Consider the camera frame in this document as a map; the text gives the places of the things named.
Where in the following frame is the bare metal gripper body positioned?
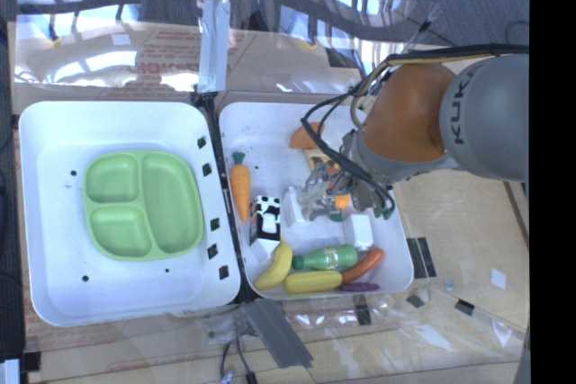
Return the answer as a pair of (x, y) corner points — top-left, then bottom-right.
(335, 171), (389, 214)

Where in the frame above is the small orange carrot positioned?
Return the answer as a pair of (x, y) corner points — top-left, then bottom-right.
(328, 192), (352, 223)

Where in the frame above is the yellow pizza slice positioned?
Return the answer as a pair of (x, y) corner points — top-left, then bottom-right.
(303, 147), (337, 172)

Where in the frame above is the white block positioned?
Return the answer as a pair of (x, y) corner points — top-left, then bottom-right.
(282, 186), (311, 228)
(343, 213), (374, 250)

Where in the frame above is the orange bread slice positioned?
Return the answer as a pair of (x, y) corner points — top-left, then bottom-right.
(288, 121), (326, 150)

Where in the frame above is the black and white carton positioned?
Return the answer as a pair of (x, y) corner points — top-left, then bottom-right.
(248, 195), (283, 246)

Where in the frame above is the green plastic bottle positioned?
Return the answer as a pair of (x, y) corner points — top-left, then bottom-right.
(292, 244), (359, 272)

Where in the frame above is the white plastic tray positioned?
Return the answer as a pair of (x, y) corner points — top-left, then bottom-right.
(218, 101), (415, 301)
(17, 100), (242, 327)

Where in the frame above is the orange sausage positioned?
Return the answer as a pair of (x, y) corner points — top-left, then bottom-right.
(340, 247), (385, 285)

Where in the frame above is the yellow banana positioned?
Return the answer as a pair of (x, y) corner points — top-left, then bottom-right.
(254, 239), (294, 291)

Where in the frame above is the yellow corn cob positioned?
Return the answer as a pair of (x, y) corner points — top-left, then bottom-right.
(283, 270), (344, 295)

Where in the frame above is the large orange carrot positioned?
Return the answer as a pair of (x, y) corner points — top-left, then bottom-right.
(229, 151), (252, 224)

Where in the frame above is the purple eggplant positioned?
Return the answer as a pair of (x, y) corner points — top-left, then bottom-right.
(337, 281), (381, 293)

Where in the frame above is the green divided plate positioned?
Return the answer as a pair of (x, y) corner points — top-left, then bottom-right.
(82, 149), (205, 262)

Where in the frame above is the brown cardboard board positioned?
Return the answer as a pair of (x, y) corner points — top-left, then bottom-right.
(7, 20), (451, 378)

